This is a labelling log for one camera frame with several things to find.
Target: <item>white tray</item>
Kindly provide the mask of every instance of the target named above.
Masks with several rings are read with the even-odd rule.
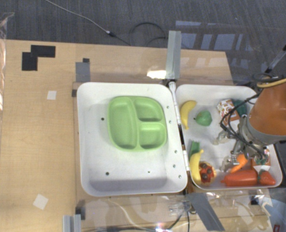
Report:
[[[110,100],[145,96],[163,108],[168,139],[156,150],[114,147],[107,127]],[[155,84],[85,83],[77,91],[81,182],[92,196],[179,192],[187,175],[171,92]]]
[[[195,100],[196,107],[189,113],[188,126],[185,130],[183,127],[183,135],[187,152],[190,152],[191,141],[200,142],[204,153],[201,155],[201,160],[210,163],[217,172],[215,181],[209,186],[197,185],[203,190],[225,190],[225,189],[257,189],[262,187],[276,187],[282,182],[282,172],[279,166],[277,155],[273,145],[269,146],[271,157],[270,173],[275,178],[276,184],[274,186],[249,186],[249,187],[226,187],[220,181],[227,173],[221,172],[220,167],[225,156],[230,154],[233,149],[235,140],[230,140],[225,144],[213,145],[214,139],[221,132],[219,122],[221,116],[218,113],[217,105],[220,101],[226,99],[245,100],[253,96],[255,92],[248,87],[236,86],[208,86],[208,85],[181,85],[176,91],[177,102],[181,106],[184,102]],[[252,105],[247,104],[247,110],[250,111]],[[209,110],[212,115],[212,123],[208,127],[200,126],[193,119],[201,110]]]

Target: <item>wooden table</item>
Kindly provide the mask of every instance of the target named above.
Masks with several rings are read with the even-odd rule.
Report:
[[[56,46],[56,57],[38,58],[38,71],[22,71],[22,52],[30,52],[32,44]],[[165,69],[166,49],[7,40],[0,145],[0,232],[59,232],[63,215],[74,214],[78,201],[71,92],[75,63],[83,58],[90,59],[92,81],[158,83],[159,80],[146,77],[146,73]],[[231,85],[225,53],[182,50],[179,83],[183,82]],[[55,100],[47,99],[48,91],[57,92]],[[38,194],[48,198],[44,210],[33,205]],[[134,206],[129,205],[131,199],[137,202]],[[142,224],[148,219],[137,216],[133,212],[136,208],[153,216],[153,211],[168,207],[168,202],[159,201],[157,195],[112,198],[104,203],[92,197],[87,202],[95,212],[91,227],[108,221],[129,224],[123,212],[117,214],[123,205],[131,219]],[[230,217],[247,226],[243,216],[230,207],[217,207],[220,213],[221,209],[231,211],[221,219],[229,231],[235,230]],[[267,223],[260,208],[252,207],[252,214],[257,216],[245,212],[245,218]],[[174,221],[168,213],[159,219],[164,217],[168,223]],[[185,217],[183,221],[179,228],[184,231]],[[197,215],[191,221],[192,231],[204,231]]]

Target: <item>green toy fruit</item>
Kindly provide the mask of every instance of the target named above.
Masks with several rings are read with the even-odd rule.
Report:
[[[207,110],[199,112],[196,117],[196,122],[202,126],[209,126],[212,122],[211,113]]]

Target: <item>gray floor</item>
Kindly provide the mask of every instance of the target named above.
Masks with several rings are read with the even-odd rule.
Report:
[[[157,23],[166,35],[169,30],[180,30],[183,48],[225,51],[232,76],[241,83],[264,71],[286,43],[286,0],[51,1],[135,46],[146,46],[150,39],[163,36],[152,25],[139,26],[130,35],[138,23]],[[125,44],[44,0],[0,0],[0,17],[5,12],[15,13],[8,22],[9,39]],[[166,47],[167,40],[157,39],[148,46]],[[286,75],[286,56],[273,72]]]

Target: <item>green divided plate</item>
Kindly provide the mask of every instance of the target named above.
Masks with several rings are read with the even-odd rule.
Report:
[[[161,105],[141,96],[119,96],[108,108],[112,143],[122,150],[158,149],[167,141],[167,126]]]

